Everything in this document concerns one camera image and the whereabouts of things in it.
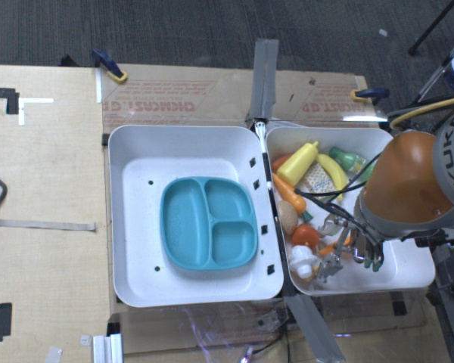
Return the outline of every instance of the toy carrot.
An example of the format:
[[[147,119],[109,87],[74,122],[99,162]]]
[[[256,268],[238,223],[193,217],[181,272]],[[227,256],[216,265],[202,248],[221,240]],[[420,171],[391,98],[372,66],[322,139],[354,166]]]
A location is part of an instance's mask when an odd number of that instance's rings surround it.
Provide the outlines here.
[[[321,249],[318,250],[318,255],[321,257],[326,256],[326,254],[331,253],[334,251],[334,247],[336,246],[338,242],[333,242],[332,244],[329,244],[328,246],[322,247]],[[343,245],[348,246],[350,244],[350,236],[345,239]]]
[[[286,160],[291,157],[292,154],[283,154],[282,156],[278,157],[276,160],[273,160],[271,163],[271,170],[273,172],[277,172],[280,166],[286,163]]]
[[[304,198],[301,195],[296,194],[294,188],[275,173],[272,174],[272,180],[281,197],[292,205],[298,214],[304,213],[306,210],[306,201]]]

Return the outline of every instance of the toy tomato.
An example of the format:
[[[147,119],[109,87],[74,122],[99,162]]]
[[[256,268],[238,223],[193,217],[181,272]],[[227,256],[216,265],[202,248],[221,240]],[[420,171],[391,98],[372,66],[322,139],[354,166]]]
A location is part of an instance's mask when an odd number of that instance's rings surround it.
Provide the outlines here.
[[[319,233],[313,227],[306,223],[301,223],[294,230],[293,235],[291,236],[291,243],[293,246],[304,245],[308,246],[310,249],[314,249],[319,242]]]

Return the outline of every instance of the toy banana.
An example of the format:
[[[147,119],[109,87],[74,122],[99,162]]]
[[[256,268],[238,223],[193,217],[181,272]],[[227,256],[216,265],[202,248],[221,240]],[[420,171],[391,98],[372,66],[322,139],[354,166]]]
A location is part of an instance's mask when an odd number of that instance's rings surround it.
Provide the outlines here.
[[[323,169],[330,175],[334,186],[337,190],[342,190],[347,185],[347,174],[334,159],[330,158],[327,154],[318,154],[316,161],[323,167]],[[342,199],[341,194],[338,195],[338,200]]]

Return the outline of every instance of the blue plate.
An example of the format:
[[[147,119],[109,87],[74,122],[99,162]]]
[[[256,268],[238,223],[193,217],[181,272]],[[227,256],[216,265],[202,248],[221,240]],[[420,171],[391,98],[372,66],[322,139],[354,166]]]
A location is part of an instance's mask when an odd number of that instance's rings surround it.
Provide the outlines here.
[[[160,206],[163,248],[191,270],[237,268],[257,250],[257,224],[249,194],[235,181],[188,177],[169,183]]]

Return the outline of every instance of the metal stand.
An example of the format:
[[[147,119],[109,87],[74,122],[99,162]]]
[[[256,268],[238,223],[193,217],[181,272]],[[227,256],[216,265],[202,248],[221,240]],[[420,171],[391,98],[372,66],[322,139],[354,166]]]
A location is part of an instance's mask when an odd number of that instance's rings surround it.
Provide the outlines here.
[[[414,45],[409,48],[408,53],[409,55],[414,55],[415,52],[417,51],[417,47],[429,36],[429,34],[432,32],[432,30],[435,28],[437,24],[446,16],[447,12],[449,12],[452,7],[454,7],[454,0],[451,0],[451,2],[447,5],[446,8],[440,13],[440,15],[432,22],[432,24],[425,30],[425,32],[421,35],[420,38],[417,39],[417,41],[414,43]]]
[[[422,87],[420,92],[417,94],[417,97],[411,103],[411,105],[418,104],[421,102],[425,95],[431,90],[432,86],[439,80],[439,78],[444,74],[446,68],[451,64],[452,59],[454,58],[454,48],[451,50],[449,55],[443,60],[440,66],[434,71],[429,80]]]

